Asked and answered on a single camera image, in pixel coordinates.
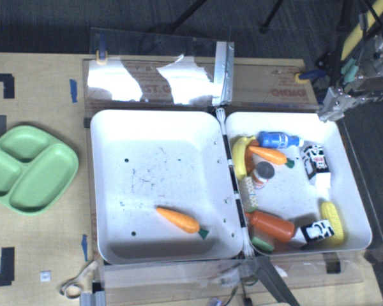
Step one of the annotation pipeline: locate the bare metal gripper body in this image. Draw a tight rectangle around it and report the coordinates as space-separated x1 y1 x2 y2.
343 19 383 105

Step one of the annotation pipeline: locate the black and white cow carton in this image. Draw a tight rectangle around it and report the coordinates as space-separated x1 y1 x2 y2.
299 144 333 189
294 219 336 245

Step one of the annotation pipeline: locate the green toy vegetable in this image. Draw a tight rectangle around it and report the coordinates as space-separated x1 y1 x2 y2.
250 236 275 254

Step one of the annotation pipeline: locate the orange bottle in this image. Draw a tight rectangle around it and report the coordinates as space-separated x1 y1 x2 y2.
244 210 296 244

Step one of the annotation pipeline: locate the yellow corn cob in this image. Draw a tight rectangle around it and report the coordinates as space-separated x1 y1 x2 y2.
320 200 345 246

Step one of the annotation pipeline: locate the yellow banana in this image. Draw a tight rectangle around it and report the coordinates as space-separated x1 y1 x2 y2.
231 135 257 182

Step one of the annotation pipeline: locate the blue bottle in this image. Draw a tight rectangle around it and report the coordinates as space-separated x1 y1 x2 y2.
257 131 305 150

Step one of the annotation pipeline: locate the white plastic tray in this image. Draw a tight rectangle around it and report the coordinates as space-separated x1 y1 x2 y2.
89 108 245 265
224 111 373 257

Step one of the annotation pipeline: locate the green divided plate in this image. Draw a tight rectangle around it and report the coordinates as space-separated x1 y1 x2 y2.
0 124 80 217

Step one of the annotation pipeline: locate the small orange and white can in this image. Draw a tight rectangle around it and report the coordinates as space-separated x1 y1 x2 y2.
251 161 276 190

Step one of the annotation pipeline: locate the pale patterned packet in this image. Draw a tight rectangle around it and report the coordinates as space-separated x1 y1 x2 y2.
239 176 260 214

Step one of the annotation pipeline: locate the orange carrot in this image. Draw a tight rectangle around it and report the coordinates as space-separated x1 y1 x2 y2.
154 206 210 240
248 145 296 170

